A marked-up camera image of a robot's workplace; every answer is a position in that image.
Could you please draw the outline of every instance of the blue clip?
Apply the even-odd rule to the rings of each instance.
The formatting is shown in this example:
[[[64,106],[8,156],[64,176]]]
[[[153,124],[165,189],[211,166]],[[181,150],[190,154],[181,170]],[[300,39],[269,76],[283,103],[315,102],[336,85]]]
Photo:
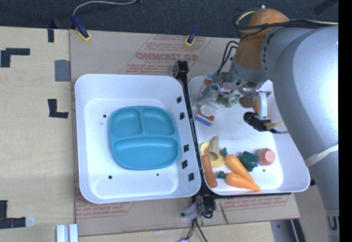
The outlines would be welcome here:
[[[185,45],[188,47],[191,47],[195,41],[195,36],[197,35],[198,31],[200,28],[200,24],[197,23],[197,25],[193,28],[192,32],[190,35],[187,36],[185,40]]]
[[[76,29],[78,30],[78,35],[84,40],[84,41],[89,41],[92,36],[87,32],[86,27],[84,27],[83,23],[81,20],[79,20],[78,17],[71,15],[70,16],[70,21],[72,22],[73,25],[75,25]]]

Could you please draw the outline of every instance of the white cable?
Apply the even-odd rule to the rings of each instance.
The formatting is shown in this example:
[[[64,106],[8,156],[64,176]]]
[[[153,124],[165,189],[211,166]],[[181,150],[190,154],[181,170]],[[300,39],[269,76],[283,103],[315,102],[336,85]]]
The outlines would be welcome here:
[[[314,154],[310,156],[308,159],[304,160],[307,168],[310,166],[314,165],[315,163],[319,162],[326,156],[328,156],[331,152],[334,152],[336,150],[339,150],[339,143],[334,144],[333,146],[329,147],[328,149],[325,149],[324,151]]]
[[[73,11],[73,15],[75,15],[76,11],[77,11],[79,8],[81,8],[81,7],[83,7],[83,6],[86,6],[86,5],[88,5],[88,4],[91,4],[91,3],[104,3],[104,4],[114,4],[114,5],[116,5],[116,6],[127,6],[128,4],[133,4],[133,3],[137,2],[137,1],[138,1],[138,0],[133,0],[133,1],[131,1],[131,2],[125,2],[125,3],[106,2],[106,1],[91,1],[91,2],[86,2],[86,3],[83,3],[83,4],[79,5],[79,6],[77,6],[77,7],[75,8],[75,10]]]

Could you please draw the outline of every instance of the blue plate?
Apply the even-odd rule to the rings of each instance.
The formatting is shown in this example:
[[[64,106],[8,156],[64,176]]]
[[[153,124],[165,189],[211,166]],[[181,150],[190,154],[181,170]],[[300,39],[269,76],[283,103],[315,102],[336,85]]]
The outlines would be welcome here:
[[[180,140],[172,116],[154,106],[116,110],[109,137],[116,162],[126,169],[149,170],[172,165],[180,156]]]

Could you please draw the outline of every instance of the orange carrot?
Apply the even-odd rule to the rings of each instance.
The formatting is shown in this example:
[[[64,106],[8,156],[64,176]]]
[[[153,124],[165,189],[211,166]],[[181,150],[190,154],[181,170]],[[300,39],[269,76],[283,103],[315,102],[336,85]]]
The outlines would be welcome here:
[[[256,191],[261,190],[260,186],[256,185],[254,182],[251,182],[251,181],[247,180],[246,178],[242,177],[241,175],[233,173],[233,172],[228,173],[228,174],[225,174],[224,172],[219,172],[218,178],[226,178],[226,182],[229,185],[232,185],[235,187],[253,189]]]
[[[215,175],[213,173],[213,169],[212,169],[211,163],[210,163],[210,157],[208,154],[205,154],[202,156],[202,163],[203,163],[203,168],[204,168],[205,179],[206,179],[209,187],[210,188],[217,187],[218,183],[217,183]]]
[[[240,159],[238,159],[235,155],[227,154],[226,147],[220,151],[220,153],[225,157],[225,164],[228,168],[235,172],[236,174],[242,175],[242,177],[254,182],[254,179],[249,174],[248,170],[241,163]]]

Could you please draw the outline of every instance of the white cable tie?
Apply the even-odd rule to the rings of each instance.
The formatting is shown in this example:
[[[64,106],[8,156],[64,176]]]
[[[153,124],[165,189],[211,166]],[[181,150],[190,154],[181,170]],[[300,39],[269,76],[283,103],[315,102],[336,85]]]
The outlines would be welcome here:
[[[310,166],[314,165],[315,163],[319,162],[326,156],[328,156],[331,152],[339,150],[339,143],[334,144],[333,146],[330,146],[329,148],[325,149],[324,151],[314,154],[310,156],[308,159],[304,160],[307,168]]]

